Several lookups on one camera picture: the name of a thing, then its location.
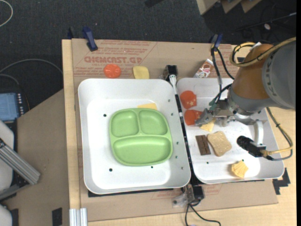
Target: gray carpet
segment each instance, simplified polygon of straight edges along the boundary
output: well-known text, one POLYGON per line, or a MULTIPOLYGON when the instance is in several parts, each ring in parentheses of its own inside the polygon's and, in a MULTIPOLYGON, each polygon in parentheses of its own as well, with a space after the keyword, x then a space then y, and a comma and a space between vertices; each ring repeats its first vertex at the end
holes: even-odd
MULTIPOLYGON (((296 12, 296 0, 263 0, 248 13, 236 6, 225 14, 220 3, 200 15, 196 0, 6 0, 12 19, 0 27, 0 69, 30 58, 62 67, 61 40, 73 27, 82 37, 83 26, 96 39, 209 42, 223 33, 222 43, 267 40, 275 43, 296 36, 296 16, 273 23, 269 32, 262 26, 236 32, 296 12)), ((0 24, 10 15, 0 2, 0 24)), ((63 87, 61 74, 43 62, 26 62, 5 71, 14 76, 27 94, 31 108, 63 87)), ((0 88, 13 86, 0 77, 0 88)))

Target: green divided lunch plate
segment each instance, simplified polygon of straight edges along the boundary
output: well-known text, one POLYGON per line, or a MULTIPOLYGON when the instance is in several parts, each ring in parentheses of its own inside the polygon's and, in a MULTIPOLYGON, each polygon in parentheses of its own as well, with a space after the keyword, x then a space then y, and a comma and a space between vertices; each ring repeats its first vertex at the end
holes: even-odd
POLYGON ((115 158, 128 166, 162 163, 173 153, 166 118, 153 109, 115 112, 110 119, 110 141, 115 158))

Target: brown chocolate piece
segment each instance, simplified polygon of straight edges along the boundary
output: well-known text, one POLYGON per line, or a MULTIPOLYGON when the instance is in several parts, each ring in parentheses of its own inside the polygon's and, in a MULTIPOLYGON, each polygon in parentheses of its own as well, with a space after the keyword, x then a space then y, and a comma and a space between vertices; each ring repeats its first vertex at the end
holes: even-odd
POLYGON ((201 153, 201 155, 210 155, 210 149, 209 149, 209 145, 208 145, 208 140, 207 137, 205 135, 201 135, 201 136, 196 136, 196 140, 198 143, 198 149, 199 152, 201 153))

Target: white tray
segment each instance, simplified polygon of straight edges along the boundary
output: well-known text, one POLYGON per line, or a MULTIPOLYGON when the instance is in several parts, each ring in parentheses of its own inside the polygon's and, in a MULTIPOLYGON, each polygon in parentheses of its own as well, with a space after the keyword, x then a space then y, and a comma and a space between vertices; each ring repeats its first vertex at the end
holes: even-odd
POLYGON ((79 85, 84 181, 95 194, 183 187, 190 167, 172 86, 164 80, 87 79, 79 85), (170 127, 173 154, 153 166, 126 166, 113 156, 109 121, 114 112, 156 103, 170 127))
MULTIPOLYGON (((232 79, 223 79, 223 86, 231 84, 232 79)), ((196 79, 196 78, 184 78, 177 83, 178 94, 186 90, 191 90, 197 95, 197 105, 190 109, 203 111, 205 108, 209 108, 209 102, 218 94, 219 86, 217 79, 196 79)), ((222 98, 227 96, 227 91, 222 94, 222 98)), ((260 114, 255 114, 254 119, 267 120, 263 124, 263 143, 270 151, 278 150, 277 143, 274 138, 273 131, 268 121, 267 115, 263 110, 260 114)), ((254 139, 253 126, 246 126, 238 121, 231 122, 227 127, 220 127, 215 125, 212 132, 200 129, 197 126, 187 126, 185 124, 188 144, 190 148, 191 160, 193 164, 193 170, 196 177, 203 183, 225 183, 235 181, 249 181, 260 180, 268 178, 279 178, 284 173, 284 164, 282 161, 269 161, 265 158, 255 158, 251 156, 246 150, 237 145, 236 139, 239 136, 249 137, 254 139), (221 157, 217 157, 214 154, 213 149, 210 147, 210 155, 201 155, 199 152, 198 144, 195 136, 207 135, 209 133, 215 133, 217 131, 223 131, 227 139, 231 142, 232 149, 221 157), (249 170, 245 174, 245 178, 241 179, 234 176, 231 173, 231 165, 244 160, 249 170)), ((280 154, 274 154, 273 157, 280 157, 280 154)))

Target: gray floor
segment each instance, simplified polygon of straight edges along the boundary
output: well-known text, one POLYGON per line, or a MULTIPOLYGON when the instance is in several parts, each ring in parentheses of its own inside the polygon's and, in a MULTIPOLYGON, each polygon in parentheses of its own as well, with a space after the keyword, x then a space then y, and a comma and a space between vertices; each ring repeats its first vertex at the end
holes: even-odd
MULTIPOLYGON (((13 9, 12 19, 0 27, 0 69, 30 58, 62 65, 61 40, 73 27, 82 37, 89 26, 96 39, 209 42, 223 33, 222 43, 268 40, 276 43, 296 36, 296 16, 272 24, 270 32, 255 27, 236 32, 242 26, 296 12, 296 0, 263 0, 248 13, 236 6, 225 14, 217 3, 203 16, 196 0, 163 0, 147 6, 148 0, 6 0, 13 9)), ((0 24, 10 15, 0 2, 0 24)), ((5 71, 14 76, 34 107, 63 87, 61 74, 43 62, 27 62, 5 71)), ((13 86, 0 77, 0 88, 13 86)))

